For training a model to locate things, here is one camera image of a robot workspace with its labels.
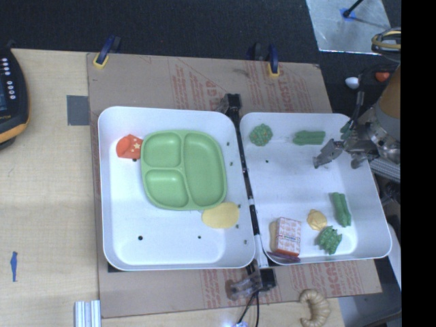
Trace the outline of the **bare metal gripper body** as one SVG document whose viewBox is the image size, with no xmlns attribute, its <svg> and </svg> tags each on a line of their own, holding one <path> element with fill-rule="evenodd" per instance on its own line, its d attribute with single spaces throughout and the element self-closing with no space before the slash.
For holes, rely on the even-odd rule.
<svg viewBox="0 0 436 327">
<path fill-rule="evenodd" d="M 384 129 L 356 127 L 344 140 L 343 148 L 354 159 L 385 159 L 394 164 L 401 163 L 401 143 Z"/>
</svg>

